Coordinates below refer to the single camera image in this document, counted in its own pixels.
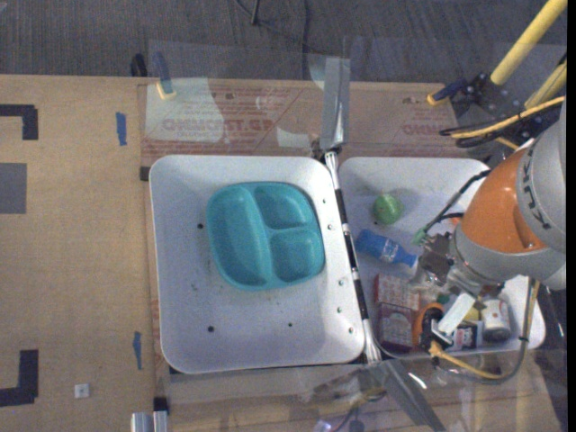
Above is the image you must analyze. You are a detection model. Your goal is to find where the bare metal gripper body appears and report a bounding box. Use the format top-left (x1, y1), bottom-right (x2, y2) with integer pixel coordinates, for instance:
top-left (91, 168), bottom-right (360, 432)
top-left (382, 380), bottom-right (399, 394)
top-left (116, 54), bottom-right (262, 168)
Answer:
top-left (418, 231), bottom-right (479, 298)

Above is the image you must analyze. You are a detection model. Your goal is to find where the red and white carton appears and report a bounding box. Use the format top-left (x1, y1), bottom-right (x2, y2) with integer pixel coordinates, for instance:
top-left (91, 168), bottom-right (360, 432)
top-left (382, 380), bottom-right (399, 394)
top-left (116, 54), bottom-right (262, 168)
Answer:
top-left (373, 273), bottom-right (422, 312)

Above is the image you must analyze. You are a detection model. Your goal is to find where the blue plastic bottle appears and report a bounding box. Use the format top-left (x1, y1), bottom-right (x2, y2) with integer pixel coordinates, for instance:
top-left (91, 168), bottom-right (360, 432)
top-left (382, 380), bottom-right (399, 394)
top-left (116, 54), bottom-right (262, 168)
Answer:
top-left (355, 228), bottom-right (420, 270)

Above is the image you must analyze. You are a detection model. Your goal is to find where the orange doughnut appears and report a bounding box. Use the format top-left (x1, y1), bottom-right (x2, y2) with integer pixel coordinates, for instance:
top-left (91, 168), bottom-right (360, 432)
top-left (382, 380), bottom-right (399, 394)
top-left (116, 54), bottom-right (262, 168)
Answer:
top-left (410, 302), bottom-right (446, 347)

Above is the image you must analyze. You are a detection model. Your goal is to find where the green ball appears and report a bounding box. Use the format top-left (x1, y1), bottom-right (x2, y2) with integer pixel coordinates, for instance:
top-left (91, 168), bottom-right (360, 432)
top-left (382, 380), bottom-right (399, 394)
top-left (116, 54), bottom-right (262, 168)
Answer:
top-left (372, 193), bottom-right (405, 226)

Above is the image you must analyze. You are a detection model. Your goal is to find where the white plastic tray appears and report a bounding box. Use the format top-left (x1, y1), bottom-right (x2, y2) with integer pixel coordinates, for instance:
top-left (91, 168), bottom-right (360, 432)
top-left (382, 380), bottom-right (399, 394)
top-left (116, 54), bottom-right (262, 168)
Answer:
top-left (337, 156), bottom-right (547, 360)
top-left (148, 154), bottom-right (367, 375)

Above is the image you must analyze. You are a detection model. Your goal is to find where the black and white small carton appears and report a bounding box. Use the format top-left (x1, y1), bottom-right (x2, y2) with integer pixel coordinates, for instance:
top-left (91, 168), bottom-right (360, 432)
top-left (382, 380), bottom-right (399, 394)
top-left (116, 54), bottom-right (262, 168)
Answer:
top-left (451, 321), bottom-right (485, 351)

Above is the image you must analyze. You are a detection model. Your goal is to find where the white can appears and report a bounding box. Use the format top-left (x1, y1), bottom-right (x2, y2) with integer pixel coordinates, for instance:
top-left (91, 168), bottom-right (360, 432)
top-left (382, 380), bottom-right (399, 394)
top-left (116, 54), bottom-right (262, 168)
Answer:
top-left (480, 298), bottom-right (513, 343)

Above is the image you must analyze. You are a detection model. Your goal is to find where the thin black and white rod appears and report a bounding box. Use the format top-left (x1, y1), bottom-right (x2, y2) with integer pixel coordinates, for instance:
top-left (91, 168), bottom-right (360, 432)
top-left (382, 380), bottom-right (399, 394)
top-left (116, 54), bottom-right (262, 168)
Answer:
top-left (323, 150), bottom-right (383, 365)

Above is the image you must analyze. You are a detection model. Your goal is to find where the brown cardboard board red print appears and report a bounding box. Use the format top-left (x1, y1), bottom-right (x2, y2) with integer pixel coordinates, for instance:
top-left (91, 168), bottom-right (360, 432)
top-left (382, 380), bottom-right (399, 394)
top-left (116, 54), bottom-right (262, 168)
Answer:
top-left (136, 77), bottom-right (555, 432)

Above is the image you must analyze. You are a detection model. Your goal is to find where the teal divided plate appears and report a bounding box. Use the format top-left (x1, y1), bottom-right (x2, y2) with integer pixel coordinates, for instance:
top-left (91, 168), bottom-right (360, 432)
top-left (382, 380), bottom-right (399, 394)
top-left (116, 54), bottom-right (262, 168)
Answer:
top-left (205, 181), bottom-right (327, 293)

